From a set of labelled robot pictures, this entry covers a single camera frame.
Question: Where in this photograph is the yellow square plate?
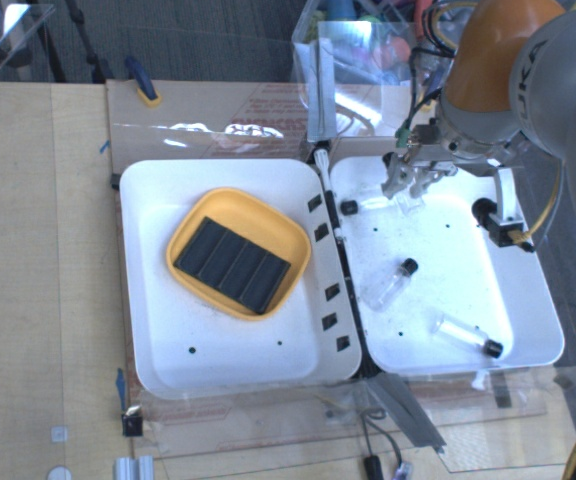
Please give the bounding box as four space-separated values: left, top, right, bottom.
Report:
165 186 313 323

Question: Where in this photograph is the white plastic tray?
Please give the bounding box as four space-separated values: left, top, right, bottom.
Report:
328 154 566 377
118 157 364 401

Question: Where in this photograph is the thin black and white rod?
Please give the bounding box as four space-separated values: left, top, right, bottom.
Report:
313 148 371 372

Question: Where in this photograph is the clear plastic box of toys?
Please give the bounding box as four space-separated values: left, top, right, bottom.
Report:
291 0 477 144

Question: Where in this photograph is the black cylinder on white bracket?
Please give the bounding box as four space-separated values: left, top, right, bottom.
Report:
470 165 537 254

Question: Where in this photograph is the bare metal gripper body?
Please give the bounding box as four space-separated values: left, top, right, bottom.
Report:
401 123 518 170

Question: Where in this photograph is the clear bottle with black cap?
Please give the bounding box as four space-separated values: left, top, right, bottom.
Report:
429 311 505 360
339 193 425 217
360 257 420 314

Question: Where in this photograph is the black ribbed rectangular block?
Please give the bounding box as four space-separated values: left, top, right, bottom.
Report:
172 215 293 317

